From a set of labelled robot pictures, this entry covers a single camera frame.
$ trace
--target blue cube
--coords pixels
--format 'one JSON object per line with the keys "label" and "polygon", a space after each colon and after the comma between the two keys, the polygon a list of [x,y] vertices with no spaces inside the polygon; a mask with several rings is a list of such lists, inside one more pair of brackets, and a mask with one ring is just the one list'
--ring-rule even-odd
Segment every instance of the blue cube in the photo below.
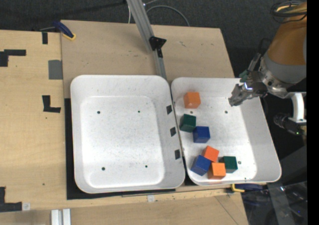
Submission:
{"label": "blue cube", "polygon": [[203,176],[209,170],[210,164],[211,161],[209,159],[206,159],[204,156],[199,155],[195,158],[190,170],[200,176]]}
{"label": "blue cube", "polygon": [[193,131],[194,143],[207,143],[210,139],[209,127],[197,126]]}

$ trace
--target red-orange cube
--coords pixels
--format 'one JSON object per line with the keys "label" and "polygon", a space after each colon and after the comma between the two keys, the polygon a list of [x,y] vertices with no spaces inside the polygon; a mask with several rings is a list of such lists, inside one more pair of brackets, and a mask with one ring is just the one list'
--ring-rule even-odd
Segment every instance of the red-orange cube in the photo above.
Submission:
{"label": "red-orange cube", "polygon": [[204,156],[206,159],[211,160],[212,162],[217,162],[218,160],[218,154],[219,150],[210,147],[209,145],[203,150],[202,156]]}
{"label": "red-orange cube", "polygon": [[208,179],[222,179],[226,176],[225,163],[212,162],[207,175]]}
{"label": "red-orange cube", "polygon": [[184,96],[185,108],[198,108],[200,105],[200,96],[198,92],[187,92]]}

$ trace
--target bin with colored blocks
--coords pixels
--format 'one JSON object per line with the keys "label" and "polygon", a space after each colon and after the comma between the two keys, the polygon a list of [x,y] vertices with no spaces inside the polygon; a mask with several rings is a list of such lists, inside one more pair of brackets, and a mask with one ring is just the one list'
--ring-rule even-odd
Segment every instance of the bin with colored blocks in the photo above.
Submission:
{"label": "bin with colored blocks", "polygon": [[209,159],[206,159],[202,155],[198,155],[195,158],[190,170],[200,176],[203,176],[209,170],[210,164],[211,164],[211,161]]}
{"label": "bin with colored blocks", "polygon": [[204,156],[206,159],[209,159],[212,162],[217,162],[218,160],[218,154],[219,154],[219,150],[211,147],[211,146],[207,146],[203,152],[202,152],[202,156]]}
{"label": "bin with colored blocks", "polygon": [[225,163],[226,173],[233,173],[238,169],[237,160],[234,156],[224,156],[220,159],[220,162]]}
{"label": "bin with colored blocks", "polygon": [[207,143],[210,139],[209,127],[197,126],[193,131],[194,143]]}
{"label": "bin with colored blocks", "polygon": [[198,92],[187,92],[184,96],[185,108],[198,108],[200,105],[200,95]]}
{"label": "bin with colored blocks", "polygon": [[186,132],[193,132],[196,127],[196,116],[184,114],[180,119],[179,129]]}
{"label": "bin with colored blocks", "polygon": [[226,176],[225,163],[212,162],[208,170],[208,179],[222,179]]}

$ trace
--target dark green block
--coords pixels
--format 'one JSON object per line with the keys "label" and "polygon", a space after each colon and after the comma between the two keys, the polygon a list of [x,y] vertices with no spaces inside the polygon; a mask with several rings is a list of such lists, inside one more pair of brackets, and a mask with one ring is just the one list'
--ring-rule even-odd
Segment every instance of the dark green block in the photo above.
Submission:
{"label": "dark green block", "polygon": [[224,156],[220,159],[220,162],[225,163],[226,173],[233,173],[238,169],[237,160],[234,156]]}
{"label": "dark green block", "polygon": [[193,132],[196,127],[196,116],[184,114],[180,118],[179,129],[186,132]]}

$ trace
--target gray tape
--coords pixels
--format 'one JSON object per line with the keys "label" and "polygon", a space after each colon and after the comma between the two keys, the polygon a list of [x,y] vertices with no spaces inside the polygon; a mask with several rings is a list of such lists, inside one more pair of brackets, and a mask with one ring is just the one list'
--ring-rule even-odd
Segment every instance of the gray tape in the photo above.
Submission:
{"label": "gray tape", "polygon": [[49,60],[48,65],[49,65],[49,79],[50,80],[63,80],[62,61]]}

